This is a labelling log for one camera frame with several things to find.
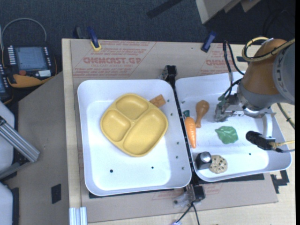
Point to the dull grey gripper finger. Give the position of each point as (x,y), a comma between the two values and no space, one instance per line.
(225,117)
(219,114)

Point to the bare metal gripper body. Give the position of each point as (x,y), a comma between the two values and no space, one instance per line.
(234,105)

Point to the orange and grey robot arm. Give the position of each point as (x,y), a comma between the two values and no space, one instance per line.
(260,78)

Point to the green lettuce leaf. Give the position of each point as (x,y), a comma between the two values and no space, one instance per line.
(227,135)

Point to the tan chicken drumstick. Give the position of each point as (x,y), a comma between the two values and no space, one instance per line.
(201,109)

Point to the orange carrot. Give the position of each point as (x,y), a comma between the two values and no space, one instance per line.
(191,129)

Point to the thin black rod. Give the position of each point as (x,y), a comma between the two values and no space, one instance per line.
(181,116)

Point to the white plastic tray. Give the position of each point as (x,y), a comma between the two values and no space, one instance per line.
(131,172)
(241,158)

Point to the beige chocolate chip cookie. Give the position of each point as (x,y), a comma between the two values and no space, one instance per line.
(218,164)

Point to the black can with silver top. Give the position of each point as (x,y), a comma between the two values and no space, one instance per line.
(202,162)

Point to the brown waffle biscuit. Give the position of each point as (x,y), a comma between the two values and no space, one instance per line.
(158,101)

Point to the yellow divided plate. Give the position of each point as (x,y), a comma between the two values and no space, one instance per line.
(140,130)

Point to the brown cardboard board red print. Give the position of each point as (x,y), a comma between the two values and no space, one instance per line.
(140,60)

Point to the black cylinder on white bracket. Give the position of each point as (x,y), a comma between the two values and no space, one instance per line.
(256,139)

